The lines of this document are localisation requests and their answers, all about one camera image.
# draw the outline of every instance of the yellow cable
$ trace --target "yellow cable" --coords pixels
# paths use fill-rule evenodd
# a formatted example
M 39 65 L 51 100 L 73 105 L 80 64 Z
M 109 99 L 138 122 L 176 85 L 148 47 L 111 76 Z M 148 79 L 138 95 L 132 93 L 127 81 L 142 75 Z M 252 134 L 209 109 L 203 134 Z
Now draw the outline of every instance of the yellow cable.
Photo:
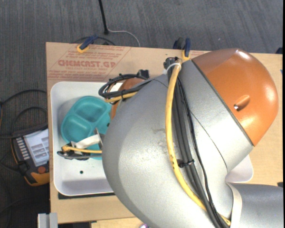
M 102 151 L 101 150 L 87 150 L 87 149 L 78 149 L 78 148 L 74 148 L 74 147 L 70 147 L 70 146 L 62 146 L 62 151 L 63 152 L 68 152 L 70 150 L 73 150 L 73 151 L 79 151 L 79 152 L 83 152 L 83 153 L 94 153 L 94 154 L 101 154 Z
M 115 101 L 119 101 L 121 99 L 132 97 L 136 93 L 137 93 L 137 91 L 136 92 L 132 92 L 132 93 L 127 93 L 127 94 L 123 95 L 122 97 L 121 96 L 117 96 L 117 97 L 114 97 L 114 98 L 111 98 L 111 99 L 105 99 L 104 101 L 105 102 L 115 102 Z
M 166 124 L 166 139 L 167 139 L 169 159 L 170 159 L 174 174 L 178 182 L 180 183 L 181 187 L 183 188 L 183 190 L 198 206 L 200 206 L 203 210 L 207 211 L 203 202 L 196 196 L 196 194 L 191 190 L 191 188 L 188 186 L 188 184 L 184 180 L 184 177 L 182 176 L 178 163 L 177 163 L 174 146 L 173 146 L 172 122 L 171 122 L 172 102 L 173 102 L 174 88 L 175 88 L 175 84 L 176 84 L 177 77 L 178 77 L 180 70 L 181 70 L 180 65 L 176 65 L 174 67 L 170 81 L 169 81 L 168 92 L 167 92 L 165 124 Z M 231 222 L 224 216 L 222 215 L 220 216 L 230 226 Z

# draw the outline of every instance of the teal plastic container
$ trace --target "teal plastic container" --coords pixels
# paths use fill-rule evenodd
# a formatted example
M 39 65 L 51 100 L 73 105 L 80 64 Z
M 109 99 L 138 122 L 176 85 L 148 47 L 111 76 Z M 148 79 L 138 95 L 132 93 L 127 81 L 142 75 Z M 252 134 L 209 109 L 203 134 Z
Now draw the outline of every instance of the teal plastic container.
M 94 129 L 105 134 L 110 123 L 111 104 L 94 96 L 80 98 L 64 117 L 60 132 L 67 142 L 79 142 L 94 135 Z M 99 150 L 99 145 L 94 144 L 87 149 Z

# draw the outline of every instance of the label sticker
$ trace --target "label sticker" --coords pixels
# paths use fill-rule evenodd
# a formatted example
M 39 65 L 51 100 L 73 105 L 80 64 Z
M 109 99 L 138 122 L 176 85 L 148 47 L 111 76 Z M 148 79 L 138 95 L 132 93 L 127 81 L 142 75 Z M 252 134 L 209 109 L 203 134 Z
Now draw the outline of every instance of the label sticker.
M 107 45 L 89 45 L 84 53 L 72 47 L 47 70 L 48 79 L 72 81 L 102 81 L 122 58 L 130 47 Z

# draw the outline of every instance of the white tray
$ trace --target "white tray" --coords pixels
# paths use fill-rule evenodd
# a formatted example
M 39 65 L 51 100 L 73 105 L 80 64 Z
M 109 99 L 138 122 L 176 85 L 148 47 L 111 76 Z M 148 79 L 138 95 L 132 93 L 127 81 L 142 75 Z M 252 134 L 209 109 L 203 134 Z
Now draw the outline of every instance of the white tray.
M 113 192 L 105 176 L 102 160 L 67 160 L 57 154 L 66 144 L 60 134 L 61 123 L 72 105 L 81 97 L 99 97 L 98 90 L 104 83 L 59 82 L 51 89 L 53 124 L 54 185 L 66 196 L 91 195 Z M 253 176 L 253 168 L 247 156 L 226 177 L 228 182 L 245 182 Z

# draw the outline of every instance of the blue clamp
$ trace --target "blue clamp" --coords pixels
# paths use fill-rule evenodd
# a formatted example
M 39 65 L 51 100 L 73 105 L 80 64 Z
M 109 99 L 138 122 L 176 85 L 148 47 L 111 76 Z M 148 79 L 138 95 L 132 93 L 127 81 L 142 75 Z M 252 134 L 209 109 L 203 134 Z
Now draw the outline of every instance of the blue clamp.
M 173 49 L 181 49 L 183 50 L 182 57 L 184 60 L 189 60 L 189 54 L 190 54 L 190 48 L 191 48 L 191 40 L 190 38 L 186 38 L 184 43 L 184 38 L 179 38 L 174 42 Z
M 88 49 L 88 45 L 93 44 L 94 41 L 98 39 L 98 36 L 94 34 L 93 36 L 86 39 L 81 45 L 77 46 L 77 50 L 79 53 L 83 53 Z
M 185 46 L 183 48 L 185 51 L 185 57 L 189 57 L 190 48 L 191 48 L 191 40 L 189 38 L 186 38 Z

